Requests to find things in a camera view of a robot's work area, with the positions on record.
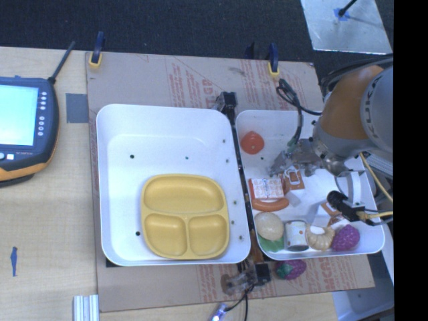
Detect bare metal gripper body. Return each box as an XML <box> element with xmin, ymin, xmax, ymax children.
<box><xmin>286</xmin><ymin>138</ymin><xmax>350</xmax><ymax>177</ymax></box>

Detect orange and white carton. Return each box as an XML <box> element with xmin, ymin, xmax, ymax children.
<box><xmin>282</xmin><ymin>166</ymin><xmax>306</xmax><ymax>194</ymax></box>
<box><xmin>320</xmin><ymin>201</ymin><xmax>352</xmax><ymax>231</ymax></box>

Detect orange and white packet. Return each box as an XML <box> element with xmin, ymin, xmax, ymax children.
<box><xmin>247</xmin><ymin>177</ymin><xmax>286</xmax><ymax>202</ymax></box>

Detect small clear plastic block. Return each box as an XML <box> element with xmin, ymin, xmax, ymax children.
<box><xmin>285</xmin><ymin>190</ymin><xmax>304</xmax><ymax>207</ymax></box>

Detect orange toy tomato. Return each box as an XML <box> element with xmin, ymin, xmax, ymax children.
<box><xmin>239</xmin><ymin>130</ymin><xmax>265</xmax><ymax>155</ymax></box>

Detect white plastic tray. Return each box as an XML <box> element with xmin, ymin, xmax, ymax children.
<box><xmin>235</xmin><ymin>109</ymin><xmax>387</xmax><ymax>261</ymax></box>
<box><xmin>96</xmin><ymin>104</ymin><xmax>252</xmax><ymax>268</ymax></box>

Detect orange toy sausage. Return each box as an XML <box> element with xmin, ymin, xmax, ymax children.
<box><xmin>250</xmin><ymin>197</ymin><xmax>290</xmax><ymax>213</ymax></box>

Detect white can with orange dots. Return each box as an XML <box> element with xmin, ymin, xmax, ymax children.
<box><xmin>284</xmin><ymin>219</ymin><xmax>310</xmax><ymax>252</ymax></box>

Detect beige toy croissant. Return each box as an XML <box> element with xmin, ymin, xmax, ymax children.
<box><xmin>304</xmin><ymin>225</ymin><xmax>336</xmax><ymax>251</ymax></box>

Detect purple toy grapes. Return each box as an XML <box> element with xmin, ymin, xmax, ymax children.
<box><xmin>330</xmin><ymin>223</ymin><xmax>361</xmax><ymax>252</ymax></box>

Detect green toy lettuce leaf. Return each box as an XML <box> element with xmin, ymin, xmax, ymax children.
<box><xmin>256</xmin><ymin>233</ymin><xmax>286</xmax><ymax>253</ymax></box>

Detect yellow divided plate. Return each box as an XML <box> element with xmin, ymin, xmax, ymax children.
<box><xmin>140</xmin><ymin>173</ymin><xmax>231</xmax><ymax>261</ymax></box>

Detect purple grapes with green leaf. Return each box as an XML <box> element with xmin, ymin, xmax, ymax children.
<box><xmin>274</xmin><ymin>258</ymin><xmax>308</xmax><ymax>281</ymax></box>

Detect brown cardboard board, red print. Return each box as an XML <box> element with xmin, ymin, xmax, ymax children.
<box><xmin>85</xmin><ymin>51</ymin><xmax>377</xmax><ymax>313</ymax></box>

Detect black cylinder on white bracket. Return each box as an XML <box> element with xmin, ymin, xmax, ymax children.
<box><xmin>326</xmin><ymin>170</ymin><xmax>368</xmax><ymax>223</ymax></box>

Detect black block with thin wires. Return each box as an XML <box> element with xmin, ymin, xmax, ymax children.
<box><xmin>255</xmin><ymin>262</ymin><xmax>272</xmax><ymax>286</ymax></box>
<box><xmin>213</xmin><ymin>91</ymin><xmax>239</xmax><ymax>115</ymax></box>

